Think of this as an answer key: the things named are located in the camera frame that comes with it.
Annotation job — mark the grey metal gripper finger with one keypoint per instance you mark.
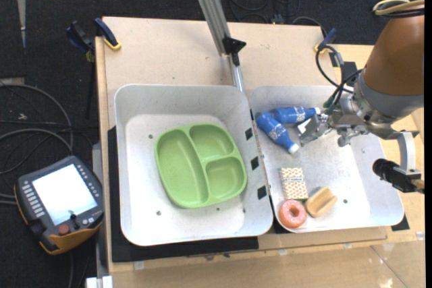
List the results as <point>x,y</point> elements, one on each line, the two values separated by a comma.
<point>312,122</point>
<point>315,136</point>

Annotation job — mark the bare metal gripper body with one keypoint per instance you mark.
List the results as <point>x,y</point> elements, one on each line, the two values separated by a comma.
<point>347,118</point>

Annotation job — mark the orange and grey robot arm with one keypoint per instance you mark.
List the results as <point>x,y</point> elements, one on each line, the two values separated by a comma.
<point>395,57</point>

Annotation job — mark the blue plastic bottle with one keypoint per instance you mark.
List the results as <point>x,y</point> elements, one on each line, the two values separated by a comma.
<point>292,114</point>
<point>275,131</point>

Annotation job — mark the white plastic tray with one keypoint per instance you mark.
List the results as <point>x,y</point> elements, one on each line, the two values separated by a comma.
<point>337,165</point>
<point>141,178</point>

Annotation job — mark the orange patterned white carton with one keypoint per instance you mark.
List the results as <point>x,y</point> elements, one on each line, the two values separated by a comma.
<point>293,182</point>

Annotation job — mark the tan toy bread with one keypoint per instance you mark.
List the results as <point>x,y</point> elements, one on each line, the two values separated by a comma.
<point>320,202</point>

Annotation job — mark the pink frosted doughnut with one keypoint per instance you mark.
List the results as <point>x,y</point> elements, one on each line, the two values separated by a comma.
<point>285,217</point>

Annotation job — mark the green divided plate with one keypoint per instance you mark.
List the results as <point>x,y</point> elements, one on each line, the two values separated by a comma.
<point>199,165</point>

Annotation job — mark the pale wood board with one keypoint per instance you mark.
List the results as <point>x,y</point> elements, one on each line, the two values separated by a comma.
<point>168,54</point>

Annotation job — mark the black cylinder on white bracket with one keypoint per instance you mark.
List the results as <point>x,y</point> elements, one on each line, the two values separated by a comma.
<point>396,175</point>

